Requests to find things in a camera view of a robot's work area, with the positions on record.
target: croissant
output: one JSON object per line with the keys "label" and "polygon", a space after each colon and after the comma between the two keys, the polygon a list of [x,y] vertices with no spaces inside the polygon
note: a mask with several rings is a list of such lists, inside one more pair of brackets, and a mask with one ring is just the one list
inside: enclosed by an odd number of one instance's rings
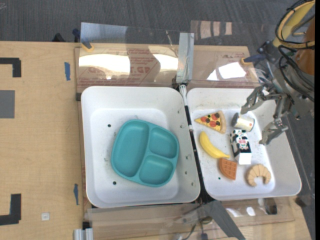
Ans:
{"label": "croissant", "polygon": [[263,183],[268,184],[271,180],[271,173],[268,168],[261,163],[255,164],[247,171],[245,179],[250,186],[255,187],[257,185],[257,183],[255,183],[256,177],[263,177]]}

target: cow print carton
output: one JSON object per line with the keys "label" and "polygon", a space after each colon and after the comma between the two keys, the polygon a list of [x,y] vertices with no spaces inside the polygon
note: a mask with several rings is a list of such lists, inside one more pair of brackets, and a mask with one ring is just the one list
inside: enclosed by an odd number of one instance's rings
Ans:
{"label": "cow print carton", "polygon": [[234,158],[239,165],[250,165],[252,153],[247,131],[242,129],[233,130],[232,133],[230,133],[230,143]]}

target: can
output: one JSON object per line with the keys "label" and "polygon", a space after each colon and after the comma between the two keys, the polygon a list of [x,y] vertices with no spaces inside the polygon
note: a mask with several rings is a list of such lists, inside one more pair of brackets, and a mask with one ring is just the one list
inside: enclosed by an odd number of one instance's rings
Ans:
{"label": "can", "polygon": [[241,115],[239,113],[235,113],[231,121],[231,125],[233,127],[246,130],[247,132],[250,132],[252,130],[254,124],[255,119],[249,116]]}

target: toy banana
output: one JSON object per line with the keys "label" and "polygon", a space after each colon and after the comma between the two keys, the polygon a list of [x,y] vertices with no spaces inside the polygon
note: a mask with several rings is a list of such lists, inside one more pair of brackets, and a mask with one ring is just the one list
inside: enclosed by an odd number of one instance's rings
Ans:
{"label": "toy banana", "polygon": [[204,151],[207,152],[211,157],[216,159],[230,157],[230,155],[223,153],[221,150],[212,145],[208,135],[204,131],[200,133],[199,140]]}

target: white plastic tray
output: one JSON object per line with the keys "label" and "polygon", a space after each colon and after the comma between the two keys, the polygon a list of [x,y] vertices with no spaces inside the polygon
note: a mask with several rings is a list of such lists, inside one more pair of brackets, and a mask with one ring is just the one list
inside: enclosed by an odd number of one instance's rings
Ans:
{"label": "white plastic tray", "polygon": [[[263,184],[262,178],[256,178],[256,187],[249,186],[245,173],[251,165],[237,166],[236,179],[223,176],[218,160],[209,156],[201,147],[199,134],[205,131],[212,144],[233,157],[229,134],[234,129],[231,121],[235,113],[240,113],[241,106],[253,89],[233,88],[194,88],[187,93],[187,102],[194,130],[195,144],[199,156],[204,186],[207,193],[216,200],[243,200],[254,198],[294,196],[301,190],[301,179],[285,133],[271,141],[269,145],[259,144],[262,129],[273,120],[276,104],[270,100],[246,115],[255,119],[253,129],[247,133],[252,151],[251,164],[263,164],[271,172],[271,181]],[[222,110],[227,129],[225,134],[214,131],[194,120],[207,113]]]}
{"label": "white plastic tray", "polygon": [[[81,95],[86,193],[99,208],[189,203],[200,182],[183,99],[168,87],[92,86]],[[179,141],[172,179],[150,187],[125,179],[112,169],[111,152],[120,127],[140,119],[171,131]]]}

